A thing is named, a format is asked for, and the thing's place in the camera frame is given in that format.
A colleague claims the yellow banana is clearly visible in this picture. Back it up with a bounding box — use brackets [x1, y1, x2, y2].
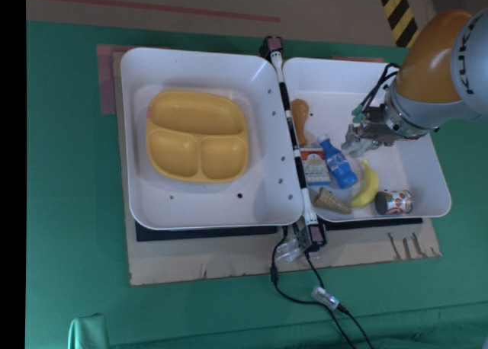
[349, 158, 381, 210]

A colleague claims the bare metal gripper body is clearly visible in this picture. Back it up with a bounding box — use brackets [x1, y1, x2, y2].
[355, 104, 431, 147]

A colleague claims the blue plastic bottle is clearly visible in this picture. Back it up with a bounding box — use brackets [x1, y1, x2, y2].
[316, 134, 359, 191]

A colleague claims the red and white carton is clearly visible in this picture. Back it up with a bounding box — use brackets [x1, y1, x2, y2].
[299, 146, 332, 187]

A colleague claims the black and white thin rod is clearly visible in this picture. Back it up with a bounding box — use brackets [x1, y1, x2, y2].
[269, 50, 319, 229]

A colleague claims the yellow divided plate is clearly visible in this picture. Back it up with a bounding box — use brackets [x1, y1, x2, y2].
[145, 89, 250, 184]

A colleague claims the brown cardboard board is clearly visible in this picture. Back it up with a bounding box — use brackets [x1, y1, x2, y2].
[111, 43, 443, 287]

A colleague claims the white plastic tray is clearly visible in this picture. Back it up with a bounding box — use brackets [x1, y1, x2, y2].
[120, 46, 305, 232]
[282, 56, 453, 223]

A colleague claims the white and orange can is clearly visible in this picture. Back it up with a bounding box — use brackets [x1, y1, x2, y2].
[374, 189, 415, 216]

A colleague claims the brown toy chicken drumstick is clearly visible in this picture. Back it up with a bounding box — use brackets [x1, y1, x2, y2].
[290, 98, 310, 148]

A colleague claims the black block with wires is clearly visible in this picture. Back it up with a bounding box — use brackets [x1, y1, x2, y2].
[297, 223, 329, 254]
[258, 35, 285, 60]

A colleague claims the tan toy ice cream cone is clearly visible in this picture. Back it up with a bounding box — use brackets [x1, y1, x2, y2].
[313, 186, 353, 216]

